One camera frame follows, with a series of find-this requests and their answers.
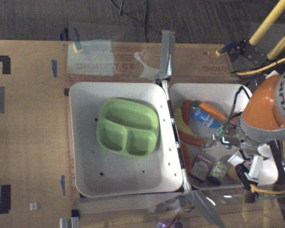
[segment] yellow banana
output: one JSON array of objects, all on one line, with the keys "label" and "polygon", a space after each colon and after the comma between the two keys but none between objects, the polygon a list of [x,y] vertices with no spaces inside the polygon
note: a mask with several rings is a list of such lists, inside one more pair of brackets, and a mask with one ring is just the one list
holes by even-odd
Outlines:
[{"label": "yellow banana", "polygon": [[191,136],[192,138],[196,137],[196,134],[194,134],[191,129],[185,124],[184,120],[182,119],[181,115],[181,108],[178,107],[174,111],[174,119],[177,126],[177,129],[183,133],[185,133],[188,136]]}]

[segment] yellow tube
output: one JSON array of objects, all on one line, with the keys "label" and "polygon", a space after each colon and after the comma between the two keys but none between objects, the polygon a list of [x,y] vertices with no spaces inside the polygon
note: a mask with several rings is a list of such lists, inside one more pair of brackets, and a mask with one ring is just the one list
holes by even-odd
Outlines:
[{"label": "yellow tube", "polygon": [[257,29],[257,31],[254,33],[254,35],[250,38],[249,43],[253,46],[256,46],[284,10],[285,0],[280,0],[264,20],[264,22]]},{"label": "yellow tube", "polygon": [[278,55],[285,49],[285,35],[283,38],[279,41],[279,43],[273,48],[268,54],[267,58],[269,60],[275,60]]}]

